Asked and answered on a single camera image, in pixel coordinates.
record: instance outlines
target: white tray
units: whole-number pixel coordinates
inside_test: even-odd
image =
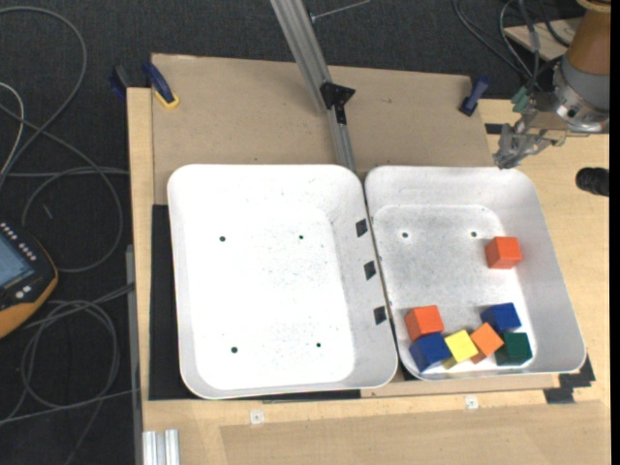
[[[427,380],[510,373],[572,372],[585,347],[536,190],[518,170],[381,167],[369,172],[366,198],[405,367]],[[518,238],[515,268],[488,268],[484,245],[496,235]],[[481,324],[487,305],[513,302],[533,357],[520,367],[494,357],[418,370],[404,316],[435,304],[450,334]]]
[[[352,172],[193,165],[171,176],[168,193],[180,368],[192,392],[220,399],[392,378],[397,352]]]

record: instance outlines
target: multimeter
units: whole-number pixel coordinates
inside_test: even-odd
[[[39,241],[0,216],[0,338],[23,324],[58,283],[58,271]]]

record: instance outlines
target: toy block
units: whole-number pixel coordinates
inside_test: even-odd
[[[412,341],[419,337],[444,330],[444,321],[436,305],[420,306],[405,316],[405,325]]]
[[[480,363],[504,346],[504,340],[487,322],[472,332],[470,337],[478,348],[478,353],[472,356],[473,363]]]
[[[495,352],[498,365],[522,365],[532,357],[530,340],[525,332],[504,332],[504,346]]]
[[[480,314],[480,318],[483,322],[491,324],[491,327],[500,334],[521,327],[521,320],[513,303],[491,305]]]
[[[419,337],[409,347],[409,353],[414,358],[420,372],[444,361],[451,355],[444,337],[439,332]]]
[[[478,353],[478,348],[465,329],[446,336],[445,341],[452,354],[450,358],[444,360],[445,368],[452,368],[457,363],[474,357]]]
[[[484,247],[490,268],[513,268],[521,262],[521,249],[516,237],[495,236]]]

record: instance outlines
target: screen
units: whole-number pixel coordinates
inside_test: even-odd
[[[0,235],[0,288],[34,272],[28,262]]]

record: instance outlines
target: black floor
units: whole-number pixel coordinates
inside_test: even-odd
[[[304,0],[320,14],[362,0]],[[579,16],[573,0],[544,0],[552,18]],[[498,0],[463,0],[463,10],[497,39]],[[109,74],[126,69],[133,85],[145,85],[140,64],[151,52],[174,52],[266,60],[292,60],[268,0],[0,0],[0,82],[23,98],[26,119],[41,125],[64,102],[80,70],[80,50],[69,27],[49,15],[6,12],[12,6],[45,8],[72,22],[88,49],[85,78],[69,107],[48,130],[72,143],[100,165],[126,170],[125,106],[111,92]],[[516,11],[507,24],[522,24]],[[370,4],[320,19],[317,35],[332,65],[372,67],[476,78],[487,74],[486,96],[509,98],[523,77],[474,38],[457,19],[450,0],[371,0]],[[493,42],[509,57],[500,44]],[[520,50],[524,60],[531,57]],[[13,96],[0,87],[0,104],[17,111]],[[0,111],[0,167],[8,156],[17,123]],[[25,140],[33,136],[26,130]],[[83,166],[57,142],[38,137],[13,167],[16,172],[65,171]],[[125,251],[131,243],[127,175],[111,175],[122,206],[119,230],[114,199],[97,175],[51,183],[32,201],[26,227],[63,268],[91,264],[120,236],[111,257],[82,273],[62,273],[52,299],[92,300],[126,284]],[[15,221],[42,179],[9,177],[0,188],[0,214]],[[18,418],[0,423],[0,464],[131,464],[134,462],[126,296],[107,303],[119,342],[119,374],[92,427],[80,441],[98,404],[50,410],[27,396]],[[36,319],[48,314],[44,307]],[[19,366],[35,329],[0,340],[0,421],[19,401]],[[108,332],[81,313],[56,323],[42,337],[32,386],[57,404],[96,395],[105,385],[111,344]]]

